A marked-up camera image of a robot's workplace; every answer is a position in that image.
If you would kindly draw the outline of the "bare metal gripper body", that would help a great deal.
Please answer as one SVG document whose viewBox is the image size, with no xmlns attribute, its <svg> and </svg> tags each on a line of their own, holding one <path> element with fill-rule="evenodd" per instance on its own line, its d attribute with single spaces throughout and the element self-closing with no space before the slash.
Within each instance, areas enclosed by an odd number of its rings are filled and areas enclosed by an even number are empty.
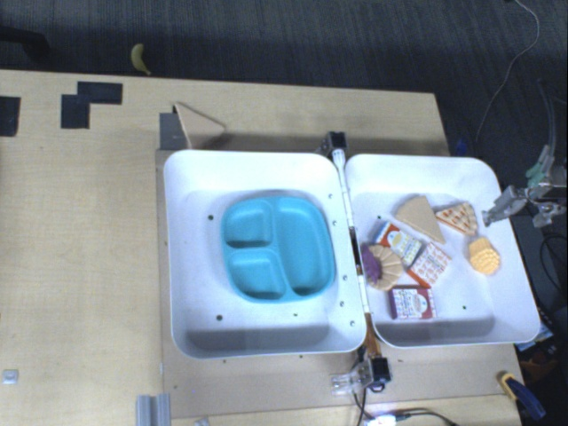
<svg viewBox="0 0 568 426">
<path fill-rule="evenodd" d="M 567 185 L 566 183 L 539 183 L 530 185 L 527 188 L 529 201 L 536 205 L 557 205 L 565 207 L 567 205 Z"/>
</svg>

